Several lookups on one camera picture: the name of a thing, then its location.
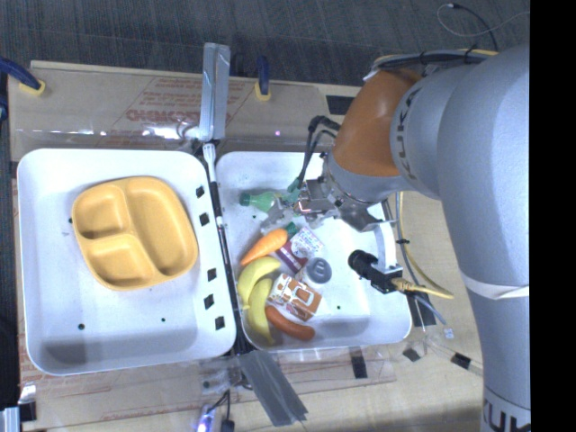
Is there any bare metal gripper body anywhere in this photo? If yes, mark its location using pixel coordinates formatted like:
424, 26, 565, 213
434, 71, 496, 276
294, 177, 384, 234

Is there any green plastic bottle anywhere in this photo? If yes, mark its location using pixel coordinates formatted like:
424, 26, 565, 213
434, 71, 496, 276
238, 190, 289, 213

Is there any orange carrot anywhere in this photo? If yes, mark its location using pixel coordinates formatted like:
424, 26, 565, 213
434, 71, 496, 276
239, 221, 299, 267

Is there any white and purple packet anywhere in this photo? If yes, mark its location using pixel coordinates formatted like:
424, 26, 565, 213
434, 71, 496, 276
274, 226, 326, 275

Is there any yellow banana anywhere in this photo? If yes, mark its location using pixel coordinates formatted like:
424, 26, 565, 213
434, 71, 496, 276
237, 256, 283, 308
247, 276, 277, 346

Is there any thin black and white rod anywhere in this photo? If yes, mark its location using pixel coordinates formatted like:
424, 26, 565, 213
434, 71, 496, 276
202, 141, 248, 356

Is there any grey can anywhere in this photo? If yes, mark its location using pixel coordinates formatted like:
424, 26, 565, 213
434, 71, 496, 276
305, 256, 334, 285

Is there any orange and white carton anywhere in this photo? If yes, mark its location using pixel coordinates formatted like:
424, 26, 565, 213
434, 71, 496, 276
265, 272, 324, 323

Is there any white plastic tray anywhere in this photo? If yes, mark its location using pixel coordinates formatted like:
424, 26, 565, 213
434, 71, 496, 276
16, 148, 239, 376
214, 150, 413, 353

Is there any red sausage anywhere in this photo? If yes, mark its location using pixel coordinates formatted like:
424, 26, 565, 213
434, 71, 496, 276
264, 305, 317, 343

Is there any yellow divided plate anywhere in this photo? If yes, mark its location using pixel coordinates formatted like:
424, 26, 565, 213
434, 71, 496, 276
70, 175, 200, 293

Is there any brown cardboard board red print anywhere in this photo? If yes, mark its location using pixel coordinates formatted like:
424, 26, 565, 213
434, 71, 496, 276
6, 59, 398, 431

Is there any black cylinder on white bracket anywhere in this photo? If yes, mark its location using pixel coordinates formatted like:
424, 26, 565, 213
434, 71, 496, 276
347, 220, 404, 295

